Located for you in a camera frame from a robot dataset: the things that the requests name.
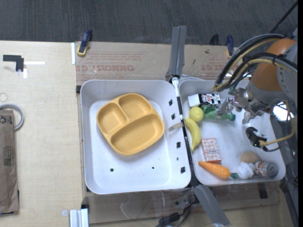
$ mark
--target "brown paper bag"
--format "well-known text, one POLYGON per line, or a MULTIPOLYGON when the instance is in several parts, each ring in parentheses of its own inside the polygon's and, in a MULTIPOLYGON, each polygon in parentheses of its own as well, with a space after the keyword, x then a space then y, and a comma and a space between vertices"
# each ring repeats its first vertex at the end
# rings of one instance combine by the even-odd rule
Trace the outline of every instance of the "brown paper bag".
POLYGON ((13 110, 0 110, 0 213, 19 208, 13 110))

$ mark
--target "tin can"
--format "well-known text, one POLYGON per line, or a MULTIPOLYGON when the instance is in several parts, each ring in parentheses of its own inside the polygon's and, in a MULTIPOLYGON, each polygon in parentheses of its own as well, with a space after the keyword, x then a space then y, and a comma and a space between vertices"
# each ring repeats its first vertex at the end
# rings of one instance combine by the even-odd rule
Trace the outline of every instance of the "tin can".
POLYGON ((272 162, 257 161, 255 167, 254 173, 259 176, 274 178, 278 174, 278 166, 272 162))

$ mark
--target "yellow ball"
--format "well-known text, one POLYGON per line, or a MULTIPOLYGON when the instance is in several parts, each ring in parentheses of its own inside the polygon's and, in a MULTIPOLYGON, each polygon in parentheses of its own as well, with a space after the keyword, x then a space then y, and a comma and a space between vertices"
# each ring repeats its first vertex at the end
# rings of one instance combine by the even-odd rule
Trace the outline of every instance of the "yellow ball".
POLYGON ((189 118, 192 119, 193 121, 200 122, 201 120, 203 120, 203 117, 204 117, 204 112, 202 108, 195 106, 189 110, 189 118))

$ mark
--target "yellow divided plate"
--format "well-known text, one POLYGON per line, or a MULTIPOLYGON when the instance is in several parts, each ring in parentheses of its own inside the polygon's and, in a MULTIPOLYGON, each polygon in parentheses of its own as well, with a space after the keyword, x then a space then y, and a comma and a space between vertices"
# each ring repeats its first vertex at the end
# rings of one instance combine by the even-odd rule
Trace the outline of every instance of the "yellow divided plate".
POLYGON ((110 146, 122 155, 150 147, 164 133, 164 123, 149 101, 140 94, 121 95, 97 112, 97 124, 110 146))

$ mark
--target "wooden table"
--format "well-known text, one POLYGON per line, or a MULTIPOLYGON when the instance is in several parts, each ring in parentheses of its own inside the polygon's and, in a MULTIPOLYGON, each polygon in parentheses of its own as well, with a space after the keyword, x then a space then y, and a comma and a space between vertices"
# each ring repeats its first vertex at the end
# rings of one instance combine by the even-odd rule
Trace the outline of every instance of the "wooden table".
MULTIPOLYGON (((0 226, 67 227, 64 210, 80 209, 83 199, 71 43, 0 41, 0 51, 21 55, 24 61, 45 62, 28 65, 24 79, 16 73, 14 62, 0 61, 0 92, 8 96, 6 103, 17 104, 25 115, 24 125, 16 132, 19 212, 1 216, 0 226)), ((278 194, 278 204, 227 210, 226 216, 234 227, 292 226, 284 195, 281 191, 278 194)), ((157 223, 157 219, 149 219, 144 224, 134 220, 96 226, 152 227, 157 223)), ((184 226, 213 225, 202 213, 190 215, 184 226)))

